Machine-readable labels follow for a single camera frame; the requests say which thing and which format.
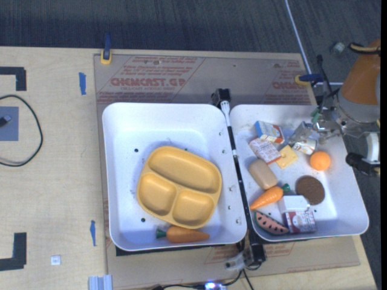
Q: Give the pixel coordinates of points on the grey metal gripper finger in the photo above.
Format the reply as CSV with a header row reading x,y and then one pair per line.
x,y
302,130

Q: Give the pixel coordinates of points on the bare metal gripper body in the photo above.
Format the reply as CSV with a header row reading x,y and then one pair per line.
x,y
337,128

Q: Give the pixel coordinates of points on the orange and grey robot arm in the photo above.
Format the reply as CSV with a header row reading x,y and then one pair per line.
x,y
361,80

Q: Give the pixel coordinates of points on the yellow cheese slice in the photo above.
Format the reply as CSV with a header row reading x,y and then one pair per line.
x,y
287,157

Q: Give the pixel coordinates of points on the blue and orange carton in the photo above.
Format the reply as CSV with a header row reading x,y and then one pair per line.
x,y
267,129

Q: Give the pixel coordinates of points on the orange fruit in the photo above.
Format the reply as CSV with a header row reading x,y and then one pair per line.
x,y
320,161

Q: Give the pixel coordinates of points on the orange and white packet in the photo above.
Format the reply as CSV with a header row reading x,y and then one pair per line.
x,y
264,150

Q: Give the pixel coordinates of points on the beige bread roll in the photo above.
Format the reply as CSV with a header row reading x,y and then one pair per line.
x,y
262,174

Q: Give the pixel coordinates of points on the brown round biscuit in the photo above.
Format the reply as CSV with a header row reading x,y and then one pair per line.
x,y
310,190

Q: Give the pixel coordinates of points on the white plastic tray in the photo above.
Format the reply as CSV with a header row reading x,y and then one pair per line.
x,y
127,125
341,198

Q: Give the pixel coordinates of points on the orange carrot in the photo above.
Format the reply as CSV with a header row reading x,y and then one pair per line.
x,y
267,196
186,235

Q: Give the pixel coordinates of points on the thin black and white rod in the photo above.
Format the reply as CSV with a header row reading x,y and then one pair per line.
x,y
239,174

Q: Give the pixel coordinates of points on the red and white carton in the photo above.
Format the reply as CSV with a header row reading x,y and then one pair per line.
x,y
300,222

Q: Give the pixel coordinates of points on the watermelon slice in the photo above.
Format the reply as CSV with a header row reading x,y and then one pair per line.
x,y
270,224

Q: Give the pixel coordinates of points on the brown cardboard board red print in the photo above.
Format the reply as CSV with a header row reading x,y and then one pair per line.
x,y
187,77

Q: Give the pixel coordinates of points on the yellow divided plate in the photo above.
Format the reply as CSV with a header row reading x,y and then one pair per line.
x,y
178,186

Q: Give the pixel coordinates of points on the black cylinder on white bracket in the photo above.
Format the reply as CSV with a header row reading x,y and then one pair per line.
x,y
371,148

